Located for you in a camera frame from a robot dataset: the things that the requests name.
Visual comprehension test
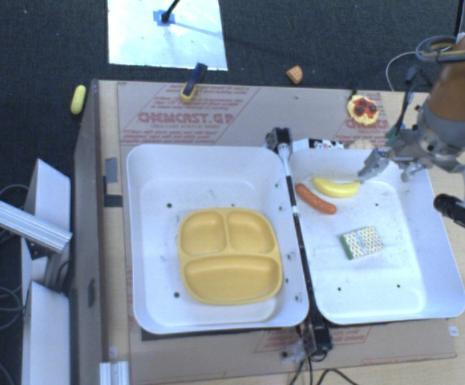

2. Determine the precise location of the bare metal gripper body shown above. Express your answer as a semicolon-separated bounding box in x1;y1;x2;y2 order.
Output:
386;128;465;174

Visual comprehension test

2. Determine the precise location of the beige bread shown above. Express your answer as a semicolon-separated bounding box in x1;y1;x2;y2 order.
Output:
350;138;378;151

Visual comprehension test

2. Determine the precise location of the yellow banana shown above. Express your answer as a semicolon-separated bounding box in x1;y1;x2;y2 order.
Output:
312;176;362;200

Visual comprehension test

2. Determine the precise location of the yellow and red pizza slice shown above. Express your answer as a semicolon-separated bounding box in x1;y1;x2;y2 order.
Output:
346;94;380;126

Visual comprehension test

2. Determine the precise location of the orange sausage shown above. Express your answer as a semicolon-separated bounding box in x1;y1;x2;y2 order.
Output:
294;182;338;216

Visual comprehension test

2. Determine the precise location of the green and yellow patterned carton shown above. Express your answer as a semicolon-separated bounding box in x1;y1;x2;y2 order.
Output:
339;225;386;261

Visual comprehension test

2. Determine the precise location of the white plastic tray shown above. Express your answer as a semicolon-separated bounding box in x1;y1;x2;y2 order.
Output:
125;143;311;335
288;146;465;326

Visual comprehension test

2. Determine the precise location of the thin black and white rod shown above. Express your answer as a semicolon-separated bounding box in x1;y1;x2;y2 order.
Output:
279;144;318;325

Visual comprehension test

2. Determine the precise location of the brown waffle biscuit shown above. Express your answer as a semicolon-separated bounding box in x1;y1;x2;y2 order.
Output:
285;64;305;85

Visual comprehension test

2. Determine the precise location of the brown cardboard board red print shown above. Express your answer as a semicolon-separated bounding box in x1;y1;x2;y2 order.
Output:
116;79;458;377

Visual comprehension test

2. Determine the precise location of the yellow divided plate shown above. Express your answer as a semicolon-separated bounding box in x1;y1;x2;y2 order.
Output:
176;207;285;306

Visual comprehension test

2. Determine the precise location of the yellow corn cob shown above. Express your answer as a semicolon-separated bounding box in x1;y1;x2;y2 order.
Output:
70;84;87;116

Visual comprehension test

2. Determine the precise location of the black cylinder on white bracket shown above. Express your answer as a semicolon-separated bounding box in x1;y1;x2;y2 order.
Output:
433;164;465;230

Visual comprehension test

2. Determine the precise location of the black block with thin wires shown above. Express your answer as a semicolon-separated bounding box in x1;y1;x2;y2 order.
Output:
265;127;294;152
309;322;334;355

